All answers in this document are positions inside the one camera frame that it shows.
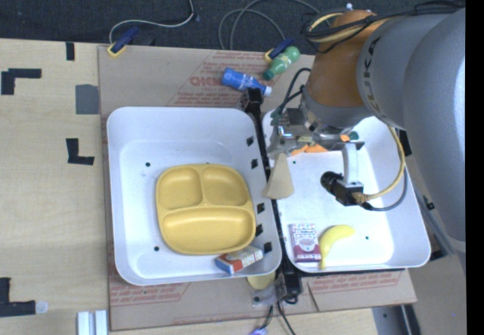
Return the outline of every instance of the white cable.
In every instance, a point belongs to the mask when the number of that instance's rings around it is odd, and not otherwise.
[[[177,23],[177,24],[163,24],[163,23],[156,23],[156,22],[150,22],[149,20],[139,20],[139,19],[133,19],[133,20],[124,20],[123,22],[119,22],[117,23],[112,29],[111,31],[109,32],[109,43],[110,44],[113,44],[113,32],[119,27],[119,26],[122,26],[123,24],[127,24],[127,23],[144,23],[144,24],[150,24],[152,26],[157,26],[157,27],[164,27],[164,28],[168,28],[168,29],[175,29],[176,27],[181,27],[181,26],[184,26],[186,23],[188,23],[190,20],[193,19],[195,13],[194,13],[194,5],[193,5],[193,2],[191,0],[188,0],[188,2],[190,3],[190,9],[191,9],[191,12],[190,12],[190,15],[188,15],[188,18],[185,19],[183,22],[181,23]]]

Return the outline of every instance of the toy banana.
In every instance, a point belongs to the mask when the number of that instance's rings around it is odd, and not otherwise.
[[[321,249],[321,262],[319,268],[326,268],[326,257],[335,242],[343,238],[351,237],[355,229],[349,225],[335,225],[327,229],[319,238],[319,247]]]

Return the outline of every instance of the robotic arm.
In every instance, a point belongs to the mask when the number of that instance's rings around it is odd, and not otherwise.
[[[304,144],[342,150],[368,116],[405,130],[464,272],[465,17],[465,7],[451,3],[316,17],[305,37],[320,45],[300,105],[275,110],[268,147],[270,157]],[[329,28],[317,30],[329,19]],[[329,189],[332,180],[321,182]]]

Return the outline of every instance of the yellow plate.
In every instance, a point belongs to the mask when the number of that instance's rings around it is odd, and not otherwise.
[[[239,172],[219,164],[175,166],[156,189],[158,224],[166,244],[183,254],[220,254],[246,247],[256,233],[249,188]]]

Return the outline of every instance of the flattened cardboard box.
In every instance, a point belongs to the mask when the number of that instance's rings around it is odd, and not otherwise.
[[[106,121],[119,107],[243,107],[243,94],[220,84],[231,67],[262,80],[267,68],[262,53],[245,51],[149,48],[130,46],[119,58],[98,48],[100,105],[103,135],[104,193],[107,214],[110,329],[128,330],[195,324],[244,318],[263,318],[264,306],[253,306],[253,290],[244,278],[223,281],[164,284],[139,287],[125,282],[113,258],[109,165]],[[272,94],[262,112],[278,106],[290,80],[313,56],[302,55],[286,73],[268,83]],[[307,79],[301,75],[294,91]],[[298,303],[286,307],[288,315],[360,309],[416,301],[408,271],[383,271],[303,278]]]

